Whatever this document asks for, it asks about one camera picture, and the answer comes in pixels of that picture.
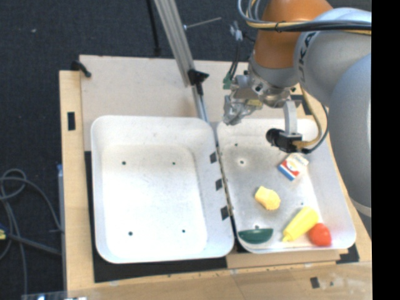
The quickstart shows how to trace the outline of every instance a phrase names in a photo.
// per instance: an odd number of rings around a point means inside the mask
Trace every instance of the wooden table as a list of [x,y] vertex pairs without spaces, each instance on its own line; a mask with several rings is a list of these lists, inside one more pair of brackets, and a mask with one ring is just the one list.
[[[155,85],[159,86],[158,81],[161,78],[160,75],[157,75],[157,68],[162,68],[161,71],[169,73],[169,83],[179,83],[178,69],[175,62],[170,59],[81,56],[80,60],[93,73],[90,79],[94,79],[92,83],[97,87],[103,88],[101,87],[101,80],[104,80],[104,76],[109,77],[108,83],[113,85],[110,93],[113,92],[114,87],[117,85],[122,88],[135,88],[135,83],[141,82],[142,79],[145,79],[146,83],[151,85],[150,89],[155,88]],[[221,77],[225,75],[230,63],[195,61],[195,64],[197,70],[210,74],[210,78],[204,83],[205,101],[209,104],[210,120],[216,121],[221,117],[223,92],[226,93],[226,91],[221,91]],[[148,68],[149,72],[143,72],[142,67]],[[246,64],[241,64],[238,70],[245,68]],[[372,288],[371,240],[356,210],[350,203],[343,182],[341,182],[342,190],[357,231],[356,247],[360,257],[359,262],[336,264],[340,254],[346,253],[347,250],[302,252],[301,258],[296,252],[291,252],[290,255],[255,255],[232,252],[226,257],[227,269],[224,270],[157,275],[95,283],[84,161],[84,151],[88,149],[88,140],[85,139],[85,134],[88,133],[88,121],[93,117],[86,119],[83,117],[83,105],[88,102],[87,96],[83,95],[85,93],[83,86],[87,84],[87,81],[83,82],[83,79],[87,78],[78,71],[59,72],[66,230],[66,287],[71,296],[74,296],[75,293],[81,296],[91,295],[95,299],[107,299],[106,296],[112,294],[114,299],[132,299],[132,293],[135,293],[138,299],[154,299],[155,295],[162,293],[163,299],[179,299],[180,296],[185,299],[191,297],[195,299],[209,299],[210,297],[218,299],[249,299],[246,296],[247,294],[253,295],[255,298],[257,298],[257,294],[263,295],[263,292],[265,292],[263,290],[266,286],[263,286],[262,281],[265,281],[263,277],[269,275],[276,282],[276,287],[273,287],[270,282],[268,283],[270,290],[275,289],[279,293],[280,287],[285,286],[285,293],[289,294],[290,291],[288,290],[291,289],[300,297],[301,292],[299,293],[296,288],[304,283],[304,287],[301,289],[305,292],[304,296],[310,298],[309,292],[311,289],[318,289],[314,292],[317,294],[320,291],[323,292],[323,288],[313,288],[310,284],[309,275],[321,277],[324,274],[330,275],[331,273],[336,273],[336,277],[355,275],[352,281],[361,281],[362,283],[355,284],[354,288],[362,286],[366,294],[371,292],[372,295],[372,291],[370,291]],[[218,88],[216,90],[218,91],[208,92],[207,85],[217,85]],[[188,90],[184,90],[183,93],[187,93],[184,97],[189,97],[189,94],[191,94]],[[154,114],[158,113],[156,108],[157,106],[154,106]],[[181,114],[187,116],[196,115],[194,107],[191,106]],[[304,115],[304,112],[300,109],[299,114]],[[72,115],[75,121],[74,126],[71,125],[71,121],[69,122],[69,118],[71,119]],[[255,281],[257,286],[249,288],[249,285],[252,285]],[[351,285],[341,286],[337,287],[337,291],[343,292],[343,290],[350,290],[351,288]]]

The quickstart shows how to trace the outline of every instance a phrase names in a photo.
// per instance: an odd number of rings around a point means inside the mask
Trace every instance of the metal pole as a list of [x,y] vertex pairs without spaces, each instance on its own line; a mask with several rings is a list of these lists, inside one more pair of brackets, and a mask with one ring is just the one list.
[[[188,72],[191,69],[195,69],[194,62],[175,0],[154,0],[154,2],[156,3],[162,25],[181,73],[183,83],[185,86],[190,86],[191,83]],[[203,96],[198,93],[196,87],[192,87],[192,91],[197,115],[199,118],[209,122]]]

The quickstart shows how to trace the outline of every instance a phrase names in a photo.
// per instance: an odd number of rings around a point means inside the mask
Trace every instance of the yellow cable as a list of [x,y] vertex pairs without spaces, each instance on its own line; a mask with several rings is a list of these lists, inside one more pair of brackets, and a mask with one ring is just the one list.
[[308,147],[308,146],[312,146],[314,143],[316,143],[316,142],[319,141],[319,139],[321,138],[322,133],[323,133],[323,129],[322,129],[322,127],[321,127],[321,123],[319,122],[319,119],[318,119],[318,117],[317,117],[317,115],[316,115],[316,113],[315,113],[313,107],[311,106],[311,103],[309,102],[309,98],[308,98],[306,92],[304,91],[303,87],[301,87],[301,92],[302,92],[302,96],[303,96],[303,98],[304,98],[304,101],[306,102],[308,108],[310,109],[310,112],[311,112],[311,114],[312,114],[312,116],[313,116],[313,118],[314,118],[314,120],[315,120],[315,123],[317,124],[317,127],[318,127],[318,135],[316,136],[315,139],[310,140],[310,141],[300,141],[300,140],[293,141],[293,144],[294,144],[298,149],[302,149],[302,148],[305,148],[305,147]]

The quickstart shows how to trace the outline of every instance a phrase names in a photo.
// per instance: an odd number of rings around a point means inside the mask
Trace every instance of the green object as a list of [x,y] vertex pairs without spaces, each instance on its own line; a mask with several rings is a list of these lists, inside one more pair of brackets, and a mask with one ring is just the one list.
[[252,229],[239,231],[239,237],[251,244],[265,243],[272,237],[274,229]]
[[229,72],[226,74],[223,83],[224,83],[224,90],[230,90],[232,80],[231,80],[231,74]]

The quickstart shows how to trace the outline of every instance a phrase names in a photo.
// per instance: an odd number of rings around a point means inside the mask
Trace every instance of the white tray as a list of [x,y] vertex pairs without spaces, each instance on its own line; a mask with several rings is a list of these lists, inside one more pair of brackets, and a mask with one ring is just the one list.
[[110,263],[217,258],[234,236],[211,127],[102,116],[91,127],[96,247]]
[[[347,249],[352,246],[356,230],[327,143],[305,155],[309,160],[307,169],[290,181],[277,168],[288,154],[266,141],[266,133],[271,128],[284,129],[284,119],[243,119],[235,126],[221,123],[217,127],[221,164],[236,231],[274,230],[266,242],[249,244],[238,237],[240,243],[252,253]],[[314,139],[317,134],[315,123],[308,119],[300,119],[297,129],[304,134],[304,139]],[[260,186],[279,194],[281,205],[278,210],[267,211],[255,200]],[[331,246],[317,247],[311,244],[307,235],[292,242],[281,242],[284,228],[303,206],[314,208],[319,220],[330,229]]]

